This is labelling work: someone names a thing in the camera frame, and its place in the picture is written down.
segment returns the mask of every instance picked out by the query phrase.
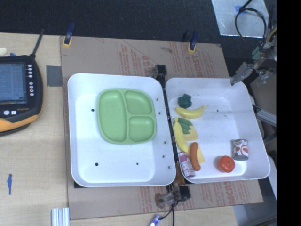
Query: tin can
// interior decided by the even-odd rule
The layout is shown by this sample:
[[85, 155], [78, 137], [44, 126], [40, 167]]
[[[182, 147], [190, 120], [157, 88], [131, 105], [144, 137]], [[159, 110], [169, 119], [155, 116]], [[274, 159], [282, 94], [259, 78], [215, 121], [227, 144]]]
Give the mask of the tin can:
[[248, 160], [248, 141], [245, 139], [237, 139], [233, 141], [234, 159], [237, 161]]
[[191, 178], [196, 175], [187, 153], [180, 152], [179, 153], [179, 161], [180, 161], [183, 173], [187, 178]]

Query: brown sausage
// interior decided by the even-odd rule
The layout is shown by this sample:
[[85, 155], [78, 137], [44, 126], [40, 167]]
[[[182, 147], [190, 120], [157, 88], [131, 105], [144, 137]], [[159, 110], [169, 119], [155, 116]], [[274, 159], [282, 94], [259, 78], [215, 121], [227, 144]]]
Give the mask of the brown sausage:
[[197, 149], [198, 149], [198, 143], [193, 142], [190, 146], [190, 151], [189, 151], [189, 159], [191, 161], [192, 167], [195, 171], [200, 171], [201, 166], [198, 162], [197, 158]]

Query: cardboard sheet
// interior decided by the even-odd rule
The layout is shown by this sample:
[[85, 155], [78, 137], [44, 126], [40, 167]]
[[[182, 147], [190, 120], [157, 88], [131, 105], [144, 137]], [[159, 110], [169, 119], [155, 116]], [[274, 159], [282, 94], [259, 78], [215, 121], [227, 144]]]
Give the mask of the cardboard sheet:
[[[67, 160], [68, 199], [71, 219], [168, 211], [159, 208], [155, 195], [167, 193], [165, 186], [99, 187], [76, 186], [71, 175], [67, 81], [75, 73], [149, 76], [155, 65], [166, 65], [166, 79], [173, 77], [228, 78], [222, 49], [217, 44], [73, 37], [61, 45], [63, 106]], [[175, 210], [262, 202], [257, 180], [189, 184], [191, 198]]]

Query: red tomato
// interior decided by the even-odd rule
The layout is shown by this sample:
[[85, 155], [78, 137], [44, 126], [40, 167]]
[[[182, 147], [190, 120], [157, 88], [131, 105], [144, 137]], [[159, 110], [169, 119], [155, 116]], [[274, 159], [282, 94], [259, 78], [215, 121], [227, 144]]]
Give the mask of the red tomato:
[[235, 168], [235, 162], [232, 157], [222, 156], [218, 161], [218, 168], [224, 172], [232, 172]]

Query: wooden table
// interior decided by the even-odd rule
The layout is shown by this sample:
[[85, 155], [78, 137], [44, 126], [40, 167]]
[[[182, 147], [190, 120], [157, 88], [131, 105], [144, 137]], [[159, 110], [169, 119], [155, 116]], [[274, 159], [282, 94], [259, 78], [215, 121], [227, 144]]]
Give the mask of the wooden table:
[[[36, 61], [44, 81], [44, 108], [31, 125], [0, 137], [0, 225], [49, 226], [51, 209], [68, 207], [62, 87], [47, 87], [46, 67], [61, 66], [60, 36], [44, 35]], [[0, 33], [9, 55], [30, 55], [38, 35]], [[8, 176], [12, 175], [11, 195]], [[71, 220], [71, 226], [142, 226], [151, 214]], [[172, 215], [160, 226], [172, 225]], [[175, 225], [236, 226], [232, 206], [175, 212]]]

